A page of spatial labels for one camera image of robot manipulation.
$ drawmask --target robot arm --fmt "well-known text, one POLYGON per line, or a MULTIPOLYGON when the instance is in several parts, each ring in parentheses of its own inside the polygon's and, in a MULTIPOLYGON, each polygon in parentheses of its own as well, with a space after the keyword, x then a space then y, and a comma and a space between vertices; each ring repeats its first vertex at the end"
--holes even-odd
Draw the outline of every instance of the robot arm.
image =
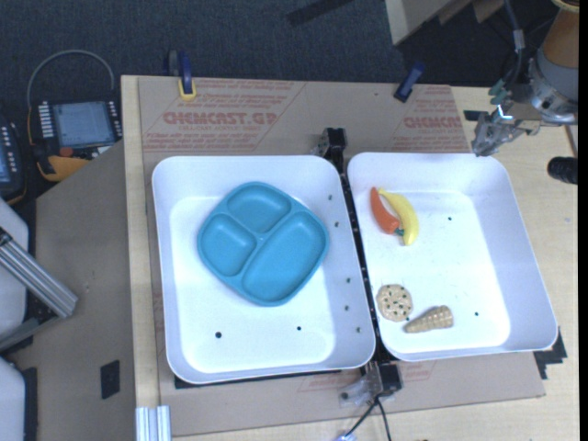
POLYGON ((476 155, 492 155, 499 145, 523 133, 536 133, 542 125, 578 123, 580 7, 569 2, 579 1, 557 1, 560 11, 526 67, 526 81, 517 83, 517 73, 511 83, 501 80, 490 90, 496 109, 492 114, 480 113, 472 142, 476 155))

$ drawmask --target table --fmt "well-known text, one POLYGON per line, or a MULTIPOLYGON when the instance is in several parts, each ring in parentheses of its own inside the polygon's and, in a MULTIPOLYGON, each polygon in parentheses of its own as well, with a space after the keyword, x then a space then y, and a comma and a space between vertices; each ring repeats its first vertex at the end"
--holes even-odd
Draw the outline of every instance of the table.
MULTIPOLYGON (((141 156, 139 79, 122 77, 135 400, 138 407, 155 407, 160 404, 160 395, 141 156)), ((453 87, 458 111, 490 110, 486 91, 453 87)), ((462 124, 471 139, 473 124, 463 115, 462 124)), ((546 173, 548 161, 560 155, 571 155, 569 137, 563 128, 545 128, 537 136, 504 145, 495 155, 511 176, 567 350, 568 357, 562 365, 548 367, 547 396, 389 414, 393 439, 579 439, 577 187, 558 182, 546 173)), ((354 421, 337 419, 177 439, 329 440, 342 434, 354 421)), ((356 434, 359 439, 385 439, 379 416, 368 417, 356 434)))

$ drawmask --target round cracker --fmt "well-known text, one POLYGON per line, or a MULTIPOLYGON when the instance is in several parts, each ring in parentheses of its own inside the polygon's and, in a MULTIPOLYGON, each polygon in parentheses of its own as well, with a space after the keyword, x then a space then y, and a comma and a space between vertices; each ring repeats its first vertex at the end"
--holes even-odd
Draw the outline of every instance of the round cracker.
POLYGON ((379 312, 388 320, 402 322, 413 311, 411 293, 400 284, 385 284, 376 296, 379 312))

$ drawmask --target digital display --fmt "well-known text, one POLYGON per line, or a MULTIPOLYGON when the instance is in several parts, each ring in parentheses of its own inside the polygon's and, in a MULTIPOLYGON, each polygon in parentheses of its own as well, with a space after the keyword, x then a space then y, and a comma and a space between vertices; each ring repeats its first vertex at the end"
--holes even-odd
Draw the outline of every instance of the digital display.
POLYGON ((53 116, 62 147, 84 148, 115 142, 107 106, 102 101, 54 105, 53 116))
POLYGON ((7 183, 10 181, 10 171, 8 170, 8 158, 4 145, 0 144, 0 182, 7 183))

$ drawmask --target multimeter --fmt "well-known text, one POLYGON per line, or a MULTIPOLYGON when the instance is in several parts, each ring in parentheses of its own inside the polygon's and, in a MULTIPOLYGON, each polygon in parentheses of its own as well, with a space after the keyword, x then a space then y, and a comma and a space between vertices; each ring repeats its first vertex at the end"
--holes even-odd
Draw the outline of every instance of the multimeter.
POLYGON ((41 174, 61 181, 122 139, 118 103, 41 100, 31 107, 29 134, 41 174))
POLYGON ((25 193, 25 172, 14 124, 0 113, 0 196, 11 204, 25 193))

